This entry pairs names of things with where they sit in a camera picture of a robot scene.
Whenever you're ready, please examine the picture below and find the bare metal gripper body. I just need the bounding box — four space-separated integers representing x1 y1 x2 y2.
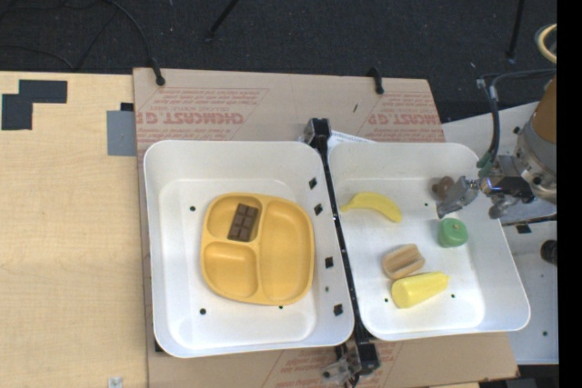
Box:
477 155 558 204

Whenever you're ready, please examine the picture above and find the brown round toy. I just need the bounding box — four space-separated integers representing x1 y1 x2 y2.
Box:
430 175 457 199

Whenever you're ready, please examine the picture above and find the green cylinder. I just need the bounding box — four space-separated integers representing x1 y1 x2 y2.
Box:
436 217 470 249

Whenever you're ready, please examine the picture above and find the yellow banana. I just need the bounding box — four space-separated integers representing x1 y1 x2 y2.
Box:
339 191 404 224

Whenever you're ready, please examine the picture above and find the tan bread bun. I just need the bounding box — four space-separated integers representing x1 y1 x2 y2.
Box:
380 243 426 281

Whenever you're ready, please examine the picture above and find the yellow bottle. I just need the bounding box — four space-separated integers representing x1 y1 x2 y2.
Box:
390 270 452 311

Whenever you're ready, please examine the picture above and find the thin black rod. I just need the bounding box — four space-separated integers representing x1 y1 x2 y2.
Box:
313 134 366 347

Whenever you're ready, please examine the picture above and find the white plastic tray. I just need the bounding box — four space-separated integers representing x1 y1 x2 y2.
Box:
142 138 356 360
326 141 533 343

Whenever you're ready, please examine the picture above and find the yellow divided plate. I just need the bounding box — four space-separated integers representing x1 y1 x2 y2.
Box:
199 192 316 307

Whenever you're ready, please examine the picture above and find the brown cardboard board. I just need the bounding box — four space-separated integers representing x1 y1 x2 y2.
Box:
132 66 521 388

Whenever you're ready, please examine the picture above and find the brown chocolate bar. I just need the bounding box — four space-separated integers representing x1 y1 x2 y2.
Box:
226 202 261 242

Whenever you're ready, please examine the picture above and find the black cylinder on white bracket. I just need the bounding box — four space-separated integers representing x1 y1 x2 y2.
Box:
539 238 558 267

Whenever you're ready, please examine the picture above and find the black block with wires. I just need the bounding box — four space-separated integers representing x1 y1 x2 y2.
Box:
303 117 331 146
352 340 381 376

